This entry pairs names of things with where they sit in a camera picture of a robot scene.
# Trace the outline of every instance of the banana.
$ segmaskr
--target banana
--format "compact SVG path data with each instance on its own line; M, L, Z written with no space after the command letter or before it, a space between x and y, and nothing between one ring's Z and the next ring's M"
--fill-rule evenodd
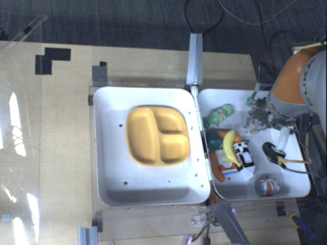
M237 165L237 167L241 167L241 163L237 160L234 148L233 148L233 141L235 138L235 131L231 130L226 133L223 139L223 150L225 153L226 158Z

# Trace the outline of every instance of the clear plastic sheet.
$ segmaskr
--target clear plastic sheet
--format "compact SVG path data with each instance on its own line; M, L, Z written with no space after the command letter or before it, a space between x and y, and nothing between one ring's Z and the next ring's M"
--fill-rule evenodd
M13 19L19 25L12 25ZM1 14L0 27L0 222L1 244L38 244L41 76L35 55L45 16Z

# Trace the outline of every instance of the wire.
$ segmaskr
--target wire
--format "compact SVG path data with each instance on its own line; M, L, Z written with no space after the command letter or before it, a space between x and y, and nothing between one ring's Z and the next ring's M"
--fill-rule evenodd
M273 21L277 16L279 16L281 13L283 13L285 10L289 9L293 4L295 4L298 0L294 0L291 4L289 4L288 6L286 6L284 9L280 10L277 14L275 14L271 19L265 21L265 22L262 22L260 21L260 23L251 23L251 22L247 22L247 21L244 21L242 19L240 19L239 17L235 16L234 14L232 14L230 11L227 10L226 7L224 7L224 5L222 4L221 0L218 0L218 2L220 3L221 7L228 13L230 14L232 17L234 17L235 19L237 19L238 21L241 21L243 23L246 23L247 25L250 25L250 26L261 26L261 25L265 25L271 21Z
M289 160L289 159L284 159L282 156L277 156L278 162L279 163L305 163L305 164L312 164L312 161L302 161L302 160Z
M313 120L313 113L310 114L310 118L309 118L309 122L308 122L308 126L307 126L305 144L303 144L301 142L300 132L299 132L299 129L298 129L297 125L295 124L294 126L295 126L295 131L296 131L296 134L297 134L297 140L298 140L298 143L300 144L303 156L305 156L306 160L312 161L314 167L313 168L310 167L310 171L314 172L317 169L317 163L316 163L316 161L314 159L311 159L311 156L310 156L310 153L309 153L309 132L310 132L310 129L311 129L311 126L312 126L312 120Z
M209 228L210 228L210 224L208 225L208 228L206 229L206 237L209 237Z
M261 14L259 4L257 3L256 0L251 0L251 1L254 2L255 6L256 6L256 8L258 10L258 13L259 13L259 20L260 20L260 22L262 22L262 14ZM276 80L277 76L274 74L272 64L271 64L270 44L268 46L263 25L260 25L260 27L261 27L261 34L262 34L262 38L263 38L263 41L264 41L265 49L266 49L267 54L268 54L268 61L269 61L269 66L267 64L265 64L265 65L266 65L267 71L269 72L269 76L271 76L272 78L274 78L274 80Z
M280 31L277 31L275 33L273 33L273 35L270 37L270 40L269 40L269 59L271 62L273 62L273 49L272 49L272 46L273 46L273 41L274 39L278 36L278 35L285 35L285 34L290 34L293 36L294 40L295 41L298 41L298 35L296 33L294 33L293 31L289 31L289 30L280 30Z
M311 43L311 44L308 44L308 45L300 45L300 46L294 46L292 47L292 50L296 50L296 49L309 49L309 48L315 48L315 47L318 47L318 46L322 46L322 45L326 45L326 41L325 42L320 42L320 43Z
M192 242L195 242L201 235L202 235L202 233L205 231L205 229L206 228L209 228L209 225L211 224L211 223L213 223L215 220L213 220L213 221L211 221L211 222L209 222L209 223L207 223L206 225L204 225L204 227L202 228L202 230L199 232L199 234L198 235L196 235L195 236L195 238L192 238Z
M287 167L284 168L285 170L288 170L289 172L297 173L297 174L311 174L310 171L299 171L299 170L293 170L293 169L288 169Z
M188 19L188 15L187 15L187 13L186 13L186 10L187 10L187 7L188 7L188 4L189 4L189 2L190 2L191 0L186 0L185 1L185 4L184 4L184 17L185 17L185 20L186 20L186 22L187 22L187 24L188 24L188 28L189 28L189 31L191 32L191 33L194 33L194 30L192 29L192 27L191 27L191 24L190 24L190 21L189 21L189 19ZM218 18L218 20L216 21L216 23L212 26L212 27L210 27L210 28L208 28L208 29L206 29L206 30L204 30L203 32L202 32L202 35L204 36L204 35L206 35L207 33L209 33L211 30L213 30L219 23L220 23L220 21L221 21L221 19L223 18L223 10L222 10L222 8L221 8L221 5L220 5L220 3L217 1L217 0L213 0L218 6L219 6L219 8L220 8L220 10L221 10L221 16Z
M320 29L318 34L315 36L315 39L313 39L315 42L324 41L326 39L326 31L325 29Z

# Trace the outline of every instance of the orange item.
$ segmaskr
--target orange item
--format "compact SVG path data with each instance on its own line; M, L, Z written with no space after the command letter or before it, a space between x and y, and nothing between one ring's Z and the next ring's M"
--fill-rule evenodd
M290 57L272 87L276 98L287 103L305 103L300 92L301 73L307 62L318 52L315 48L305 49Z
M228 133L228 131L222 131L222 130L216 130L215 132L218 133L218 135L219 135L219 137L221 139L224 139L226 133ZM234 143L241 142L241 141L243 141L242 138L241 138L241 136L239 134L235 134L235 138L234 138L233 144Z
M224 182L225 181L225 176L222 174L218 167L218 161L217 161L217 155L215 152L209 152L209 159L210 159L210 164L211 164L211 170L215 176L215 178L220 181Z

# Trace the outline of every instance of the soda can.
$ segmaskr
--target soda can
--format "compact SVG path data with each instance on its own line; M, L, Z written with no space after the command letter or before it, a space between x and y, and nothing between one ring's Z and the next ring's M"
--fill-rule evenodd
M279 193L280 187L278 180L266 179L258 180L255 184L255 190L259 196L270 196Z

